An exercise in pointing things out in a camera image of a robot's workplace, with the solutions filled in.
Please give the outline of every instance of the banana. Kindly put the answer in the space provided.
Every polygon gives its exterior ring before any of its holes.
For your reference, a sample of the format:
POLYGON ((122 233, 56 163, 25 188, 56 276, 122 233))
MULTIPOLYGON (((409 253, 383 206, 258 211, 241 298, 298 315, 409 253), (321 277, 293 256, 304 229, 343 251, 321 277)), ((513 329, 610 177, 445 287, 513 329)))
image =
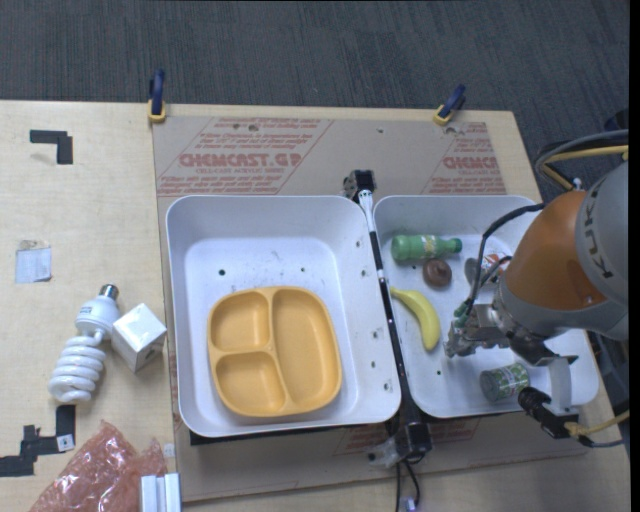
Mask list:
POLYGON ((391 296, 398 299, 416 316, 424 348, 431 351, 440 339, 440 318, 429 300, 418 290, 398 290, 391 286, 391 296))

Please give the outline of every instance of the white box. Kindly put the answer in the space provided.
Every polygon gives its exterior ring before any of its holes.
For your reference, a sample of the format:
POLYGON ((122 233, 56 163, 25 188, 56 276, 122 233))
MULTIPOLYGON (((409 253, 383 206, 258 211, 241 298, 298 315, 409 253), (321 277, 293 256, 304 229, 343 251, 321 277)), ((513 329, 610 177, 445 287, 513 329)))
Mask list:
POLYGON ((111 346, 135 373, 162 353, 166 333, 146 304, 138 304, 114 322, 111 346))

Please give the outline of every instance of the plastic tray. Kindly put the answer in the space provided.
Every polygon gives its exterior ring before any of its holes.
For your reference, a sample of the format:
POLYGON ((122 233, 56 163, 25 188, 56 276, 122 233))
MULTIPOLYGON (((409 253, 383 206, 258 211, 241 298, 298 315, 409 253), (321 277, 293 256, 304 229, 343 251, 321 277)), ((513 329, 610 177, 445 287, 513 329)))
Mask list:
MULTIPOLYGON (((413 314, 395 299, 393 314, 401 340, 403 359, 411 395, 426 413, 441 418, 463 417, 521 411, 517 397, 490 402, 482 393, 479 378, 483 370, 522 362, 529 372, 531 385, 549 394, 549 371, 531 367, 508 348, 477 349, 474 355, 449 358, 444 352, 454 310, 470 292, 464 272, 468 258, 477 258, 482 234, 502 215, 531 200, 512 195, 501 196, 387 196, 375 206, 374 219, 382 252, 385 276, 390 286, 421 291, 433 304, 441 325, 441 339, 427 352, 421 342, 418 322, 413 314), (453 271, 451 284, 443 289, 427 286, 419 262, 397 263, 391 256, 391 240, 397 234, 434 234, 462 240, 462 251, 446 261, 453 271)), ((502 252, 512 255, 522 235, 536 214, 518 217, 488 238, 485 254, 502 252)), ((495 288, 481 289, 477 304, 490 303, 495 288)), ((572 404, 593 400, 599 380, 591 348, 584 331, 571 330, 548 341, 547 346, 560 355, 577 355, 571 365, 572 404)))
POLYGON ((223 297, 211 308, 208 338, 218 394, 238 414, 309 412, 340 390, 331 317, 304 288, 272 286, 223 297))
POLYGON ((167 210, 178 405, 204 437, 382 423, 400 405, 398 373, 364 214, 340 196, 186 196, 167 210), (207 319, 231 293, 295 286, 325 304, 342 385, 306 413, 251 417, 217 392, 207 319))

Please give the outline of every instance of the plastic bag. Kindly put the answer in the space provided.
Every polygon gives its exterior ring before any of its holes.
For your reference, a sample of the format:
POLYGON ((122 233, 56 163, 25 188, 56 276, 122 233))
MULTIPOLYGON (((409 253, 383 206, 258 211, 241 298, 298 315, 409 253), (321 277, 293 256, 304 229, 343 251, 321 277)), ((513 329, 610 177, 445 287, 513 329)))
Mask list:
POLYGON ((29 512, 137 512, 140 477, 166 473, 155 439, 138 454, 116 427, 102 421, 29 512))

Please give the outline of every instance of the yellow divided plate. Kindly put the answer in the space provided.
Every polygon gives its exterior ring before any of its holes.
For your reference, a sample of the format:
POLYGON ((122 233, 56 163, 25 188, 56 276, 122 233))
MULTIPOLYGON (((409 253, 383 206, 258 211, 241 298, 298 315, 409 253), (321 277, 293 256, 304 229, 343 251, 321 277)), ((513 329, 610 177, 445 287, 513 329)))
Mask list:
POLYGON ((313 411, 342 385, 331 317, 304 288, 232 293, 209 313, 209 362, 220 398, 243 416, 313 411))

